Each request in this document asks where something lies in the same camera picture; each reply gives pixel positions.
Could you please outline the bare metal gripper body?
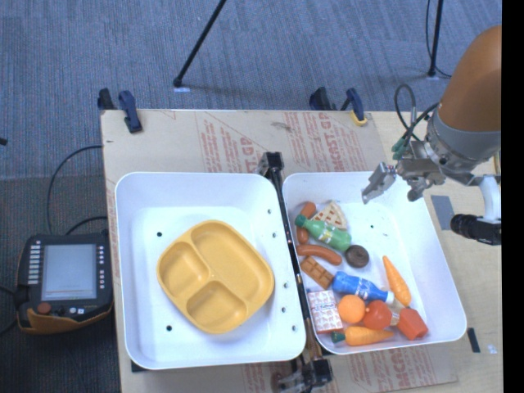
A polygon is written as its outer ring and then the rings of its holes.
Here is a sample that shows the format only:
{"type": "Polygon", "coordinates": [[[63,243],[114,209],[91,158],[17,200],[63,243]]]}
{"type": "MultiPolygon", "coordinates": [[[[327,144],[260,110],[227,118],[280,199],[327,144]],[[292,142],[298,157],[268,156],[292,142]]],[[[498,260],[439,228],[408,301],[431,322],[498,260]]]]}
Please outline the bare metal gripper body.
{"type": "Polygon", "coordinates": [[[412,187],[430,187],[443,184],[447,178],[466,184],[475,168],[475,159],[443,142],[411,140],[398,160],[396,172],[412,187]]]}

